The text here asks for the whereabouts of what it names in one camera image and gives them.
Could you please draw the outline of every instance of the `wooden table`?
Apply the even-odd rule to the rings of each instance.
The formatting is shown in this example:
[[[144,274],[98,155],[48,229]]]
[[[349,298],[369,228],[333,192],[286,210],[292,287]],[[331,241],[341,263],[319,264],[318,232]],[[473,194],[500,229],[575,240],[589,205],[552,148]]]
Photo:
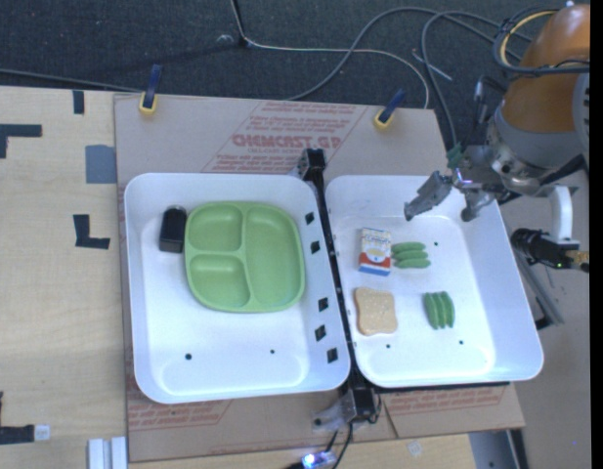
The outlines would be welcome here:
[[[0,87],[0,124],[41,124],[0,158],[1,424],[48,424],[51,439],[0,446],[0,467],[86,467],[93,438],[126,436],[116,184],[86,183],[85,151],[114,145],[113,93]],[[76,248],[88,214],[109,248]],[[467,435],[352,444],[341,467],[474,468]],[[304,450],[131,464],[143,468],[280,469]]]

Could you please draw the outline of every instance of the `cardboard sheet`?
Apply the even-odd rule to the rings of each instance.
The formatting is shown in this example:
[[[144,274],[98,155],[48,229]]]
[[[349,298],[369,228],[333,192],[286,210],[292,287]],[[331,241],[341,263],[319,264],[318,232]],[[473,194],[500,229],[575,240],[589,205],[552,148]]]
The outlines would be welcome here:
[[[130,461],[323,447],[332,433],[317,431],[312,413],[332,405],[337,391],[187,405],[156,404],[139,391],[131,361],[125,186],[147,172],[291,173],[305,148],[325,150],[326,181],[429,175],[446,165],[435,114],[400,108],[379,132],[372,119],[380,107],[161,96],[156,112],[144,115],[138,101],[138,95],[114,101]],[[409,391],[383,395],[379,421],[357,429],[354,443],[523,423],[512,385]]]

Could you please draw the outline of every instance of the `white tray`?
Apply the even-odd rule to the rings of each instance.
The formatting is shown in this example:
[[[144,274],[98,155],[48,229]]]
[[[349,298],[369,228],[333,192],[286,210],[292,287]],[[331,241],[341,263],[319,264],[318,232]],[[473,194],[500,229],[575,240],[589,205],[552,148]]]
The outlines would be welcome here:
[[[407,222],[404,204],[426,177],[343,176],[325,192],[335,236],[338,271],[361,373],[377,386],[403,388],[527,380],[543,355],[534,318],[498,206],[464,223],[464,198],[453,191],[437,207]],[[426,269],[393,268],[388,277],[360,273],[362,228],[391,232],[393,243],[421,241]],[[398,330],[362,335],[353,299],[356,287],[390,290]],[[423,309],[425,292],[447,291],[453,328],[434,330]]]
[[[351,358],[351,329],[360,372],[384,388],[527,380],[543,356],[533,315],[495,203],[464,223],[463,196],[452,192],[407,222],[404,203],[426,177],[344,176],[325,196],[347,310],[342,317],[313,189],[291,176],[143,174],[125,190],[134,368],[141,390],[174,404],[333,390]],[[274,313],[234,314],[201,305],[190,292],[184,256],[161,252],[163,212],[212,201],[260,201],[295,221],[303,245],[306,288],[300,302]],[[306,217],[313,220],[308,224]],[[431,266],[393,268],[388,277],[358,271],[362,228],[388,230],[394,242],[426,244]],[[312,253],[313,243],[321,247]],[[398,330],[364,336],[353,290],[390,290]],[[447,291],[453,328],[434,330],[422,296]]]
[[[261,314],[210,310],[190,292],[184,256],[159,250],[169,206],[190,211],[222,200],[268,203],[294,219],[306,269],[294,306]],[[343,322],[308,184],[291,176],[143,174],[128,184],[124,206],[134,369],[148,397],[175,404],[315,392],[347,378]],[[312,253],[316,241],[320,250]]]

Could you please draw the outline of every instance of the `gray tape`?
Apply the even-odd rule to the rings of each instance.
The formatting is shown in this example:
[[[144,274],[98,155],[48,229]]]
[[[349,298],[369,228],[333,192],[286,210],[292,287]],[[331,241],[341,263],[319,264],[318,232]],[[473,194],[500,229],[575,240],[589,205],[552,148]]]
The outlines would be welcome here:
[[[116,184],[114,148],[104,145],[86,147],[86,183]]]

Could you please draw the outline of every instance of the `wire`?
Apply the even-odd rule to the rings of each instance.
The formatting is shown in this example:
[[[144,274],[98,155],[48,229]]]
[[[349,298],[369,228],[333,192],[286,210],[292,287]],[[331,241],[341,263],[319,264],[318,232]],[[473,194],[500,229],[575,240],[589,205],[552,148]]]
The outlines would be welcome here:
[[[331,466],[331,469],[336,469],[336,467],[338,467],[338,464],[340,464],[340,461],[342,460],[342,457],[344,456],[344,452],[347,450],[347,447],[351,444],[352,438],[353,438],[353,422],[349,422],[349,434],[347,435],[347,439],[345,440],[344,445],[342,446],[342,450],[340,450],[340,454],[338,455],[338,458],[336,459],[336,463]]]
[[[347,53],[347,52],[349,52],[349,49],[323,49],[323,48],[302,49],[302,48],[294,48],[294,47],[276,47],[273,45],[261,45],[261,44],[258,44],[256,42],[249,41],[249,40],[247,40],[247,43],[250,43],[252,48],[263,49],[263,50],[272,50],[272,51],[316,52],[316,53]],[[392,54],[391,52],[386,52],[386,51],[377,50],[377,49],[355,49],[354,51],[351,51],[351,52],[357,53],[357,54],[376,54],[379,56],[385,56],[387,58],[398,61],[399,63],[404,64],[407,67],[409,67],[414,72],[414,74],[418,77],[418,79],[422,83],[423,88],[425,90],[425,102],[423,104],[423,108],[427,109],[429,107],[429,85],[427,84],[427,81],[425,80],[425,77],[422,75],[422,73],[412,63],[408,62],[407,60],[403,59],[400,56],[397,56],[396,54]],[[326,84],[331,78],[324,80],[323,81],[324,84]],[[313,92],[316,90],[319,90],[321,87],[314,88]],[[287,100],[288,101],[296,101],[296,100],[301,99],[302,97],[307,97],[308,95],[309,94],[305,94],[305,93],[299,94],[298,96],[294,96],[293,98],[288,98]]]
[[[489,35],[485,34],[484,32],[480,31],[479,29],[477,29],[474,26],[471,26],[469,24],[467,24],[466,22],[463,22],[461,20],[457,20],[454,17],[460,16],[460,17],[464,17],[464,18],[469,18],[475,21],[479,21],[485,24],[488,24],[490,26],[493,26],[494,28],[498,29],[499,28],[499,24],[497,22],[488,20],[486,18],[482,18],[481,16],[477,16],[475,14],[471,14],[471,13],[467,13],[467,12],[462,12],[462,11],[446,11],[446,12],[437,12],[431,9],[425,9],[425,8],[421,8],[421,7],[397,7],[394,9],[389,9],[387,11],[382,12],[381,14],[378,14],[377,16],[375,16],[374,18],[372,18],[363,28],[362,30],[358,33],[358,35],[355,37],[353,43],[351,44],[351,46],[348,49],[301,49],[301,48],[292,48],[292,47],[278,47],[278,46],[272,46],[272,45],[262,45],[254,40],[252,40],[251,38],[249,38],[245,31],[244,31],[244,26],[242,25],[242,22],[240,20],[240,16],[239,16],[239,12],[237,9],[237,2],[236,0],[230,0],[230,2],[232,3],[232,10],[234,12],[234,16],[237,22],[237,28],[238,28],[238,32],[240,33],[240,36],[242,38],[242,40],[247,44],[247,47],[249,48],[257,48],[257,49],[268,49],[268,50],[281,50],[281,51],[294,51],[294,52],[344,52],[344,56],[342,57],[342,59],[340,60],[340,62],[333,68],[333,70],[323,78],[323,80],[321,80],[320,82],[318,82],[317,84],[315,84],[313,87],[311,87],[310,89],[302,92],[301,94],[298,94],[296,96],[293,96],[291,98],[288,98],[290,101],[299,101],[301,99],[304,99],[306,97],[308,97],[309,95],[315,93],[316,91],[320,90],[324,85],[326,85],[329,81],[331,81],[333,79],[333,77],[340,71],[340,69],[342,68],[342,66],[351,58],[351,55],[354,54],[357,51],[360,51],[361,49],[357,49],[358,44],[360,43],[360,41],[362,40],[362,38],[366,35],[366,33],[380,20],[382,20],[383,18],[386,18],[387,16],[391,16],[393,14],[397,14],[397,13],[404,13],[404,12],[416,12],[416,13],[423,13],[423,14],[430,14],[432,15],[432,18],[427,21],[427,23],[424,25],[423,27],[423,31],[422,31],[422,35],[421,35],[421,53],[422,53],[422,58],[423,58],[423,63],[426,67],[427,70],[427,75],[430,78],[431,81],[431,85],[434,89],[434,92],[436,94],[436,97],[438,98],[438,102],[440,104],[440,107],[447,119],[447,123],[449,124],[449,130],[450,130],[450,135],[451,135],[451,141],[452,141],[452,147],[457,145],[457,134],[455,132],[455,127],[452,121],[452,116],[451,113],[449,111],[449,107],[447,106],[447,103],[445,102],[444,96],[442,95],[442,92],[436,82],[435,76],[434,76],[434,68],[431,66],[429,59],[428,59],[428,55],[427,55],[427,48],[426,48],[426,35],[428,32],[429,27],[431,26],[431,24],[439,19],[444,19],[450,22],[453,22],[459,26],[464,27],[465,29],[473,32],[474,34],[478,35],[479,37],[483,38],[484,40],[492,43],[493,45],[495,44],[495,38],[490,37]],[[516,36],[519,36],[523,39],[526,40],[530,40],[529,37],[526,37],[524,35],[520,35],[517,34]],[[369,49],[365,49],[365,51],[367,52],[374,52],[374,53],[380,53],[380,54],[386,54],[388,55],[389,53],[385,53],[383,51],[375,51],[375,50],[369,50]],[[503,54],[504,55],[510,55],[512,56],[514,59],[519,59],[519,57],[512,53],[511,51],[507,50],[506,47],[503,48]],[[390,55],[390,57],[392,57],[393,59],[397,59],[399,61],[402,61],[404,64],[406,64],[408,67],[410,67],[411,69],[413,69],[416,74],[418,75],[418,77],[421,79],[421,81],[423,82],[424,86],[425,86],[425,92],[426,92],[426,99],[425,99],[425,107],[428,106],[428,86],[427,83],[425,82],[424,78],[422,78],[422,76],[419,74],[419,72],[417,71],[417,69],[409,64],[408,62],[406,62],[405,60],[403,60],[402,58],[399,58],[397,56],[394,55]]]
[[[505,94],[505,92],[507,91],[507,87],[505,87],[504,85],[501,85],[498,81],[494,80],[493,78],[490,78],[489,76],[486,76],[485,74],[482,74],[479,77],[479,80],[477,81],[477,83],[480,83],[480,82],[483,85],[488,85],[489,87],[494,88],[501,94]]]
[[[377,421],[379,420],[379,415],[381,415],[381,408],[383,406],[383,402],[381,400],[381,395],[377,395],[377,412],[375,413],[375,415],[373,417],[371,417],[368,420],[369,424],[376,424]]]
[[[338,433],[340,432],[340,429],[336,429],[335,433],[333,433],[333,436],[331,437],[331,440],[329,440],[329,443],[327,444],[327,446],[325,447],[325,451],[330,451],[331,448],[333,447],[334,442],[336,441],[336,438],[338,437]]]
[[[51,74],[43,74],[43,73],[33,73],[30,71],[21,71],[18,69],[7,69],[4,67],[0,67],[0,74],[11,74],[15,76],[27,76],[29,78],[37,78],[40,80],[51,80],[55,82],[61,83],[71,83],[75,85],[86,85],[89,87],[97,87],[102,89],[110,89],[114,91],[120,92],[142,92],[142,90],[132,89],[129,87],[121,87],[118,85],[111,85],[109,83],[100,83],[100,82],[92,82],[88,80],[80,80],[79,78],[68,78],[65,76],[54,76]]]
[[[568,73],[589,73],[589,61],[584,60],[565,60],[559,64],[545,64],[538,67],[515,66],[511,64],[506,57],[507,43],[509,38],[530,21],[545,16],[551,16],[557,13],[559,9],[550,8],[529,8],[515,14],[512,18],[504,22],[499,30],[493,46],[493,55],[495,61],[505,70],[517,73],[523,76],[542,76],[545,74],[568,74]],[[566,66],[566,64],[582,64],[575,66]]]

